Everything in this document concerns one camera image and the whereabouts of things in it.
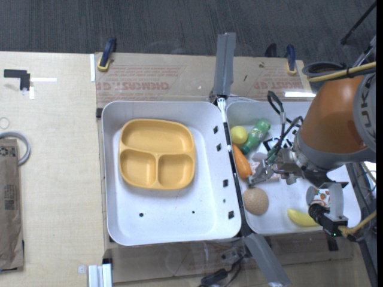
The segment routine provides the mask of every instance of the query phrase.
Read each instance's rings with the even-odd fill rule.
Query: banana
[[[287,209],[287,215],[292,221],[303,227],[314,227],[318,225],[308,213],[303,213],[297,209]]]

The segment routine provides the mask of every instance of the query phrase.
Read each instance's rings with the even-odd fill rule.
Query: green bottle
[[[266,119],[259,119],[256,125],[250,130],[244,145],[240,147],[242,153],[248,154],[251,148],[259,146],[269,130],[270,122]]]

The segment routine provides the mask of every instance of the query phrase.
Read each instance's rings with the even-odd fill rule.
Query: wooden table
[[[0,286],[86,286],[82,265],[105,252],[95,82],[89,54],[0,52],[0,68],[27,70],[35,99],[18,79],[0,78],[0,117],[22,132],[31,156],[20,166],[25,266],[0,275]],[[352,258],[284,267],[294,286],[368,286],[358,245]],[[130,282],[124,286],[196,286],[200,277]],[[268,286],[259,269],[232,286]]]

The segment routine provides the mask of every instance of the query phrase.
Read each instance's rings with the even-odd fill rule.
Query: orange carrot
[[[244,154],[235,144],[233,144],[233,155],[238,175],[242,178],[247,178],[250,176],[252,174],[250,164]]]

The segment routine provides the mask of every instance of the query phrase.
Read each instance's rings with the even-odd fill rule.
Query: brown package
[[[17,161],[17,140],[0,139],[0,270],[24,263]]]

